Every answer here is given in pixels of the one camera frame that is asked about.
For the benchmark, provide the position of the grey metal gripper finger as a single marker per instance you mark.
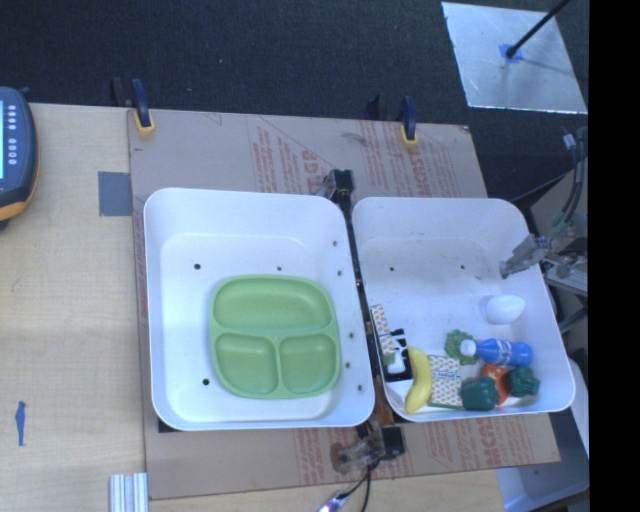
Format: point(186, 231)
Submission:
point(524, 256)
point(562, 270)

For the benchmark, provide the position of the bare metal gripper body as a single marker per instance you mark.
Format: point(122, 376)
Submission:
point(570, 249)

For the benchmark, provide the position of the white egg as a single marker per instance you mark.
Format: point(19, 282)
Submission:
point(504, 309)

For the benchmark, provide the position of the white plastic tray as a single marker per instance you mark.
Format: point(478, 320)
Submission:
point(175, 300)
point(430, 240)

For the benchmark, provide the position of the blue bottle white cap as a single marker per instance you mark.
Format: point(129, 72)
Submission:
point(505, 352)

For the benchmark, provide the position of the light green lettuce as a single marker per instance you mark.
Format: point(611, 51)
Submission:
point(454, 342)

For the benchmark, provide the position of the dark green broccoli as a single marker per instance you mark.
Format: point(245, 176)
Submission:
point(524, 382)

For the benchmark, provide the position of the orange tomato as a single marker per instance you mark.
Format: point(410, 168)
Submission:
point(495, 375)

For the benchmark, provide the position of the green bell pepper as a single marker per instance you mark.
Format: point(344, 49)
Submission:
point(479, 395)

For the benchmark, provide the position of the black and white carton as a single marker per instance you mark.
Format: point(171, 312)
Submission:
point(399, 350)

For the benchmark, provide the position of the yellow banana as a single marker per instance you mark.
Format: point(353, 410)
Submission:
point(421, 380)

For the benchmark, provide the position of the thin black and white rod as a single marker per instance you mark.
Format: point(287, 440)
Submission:
point(356, 260)

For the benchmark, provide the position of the green divided plate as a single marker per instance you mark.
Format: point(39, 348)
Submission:
point(272, 305)

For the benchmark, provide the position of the brown cardboard board red print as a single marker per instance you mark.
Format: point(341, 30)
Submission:
point(210, 150)

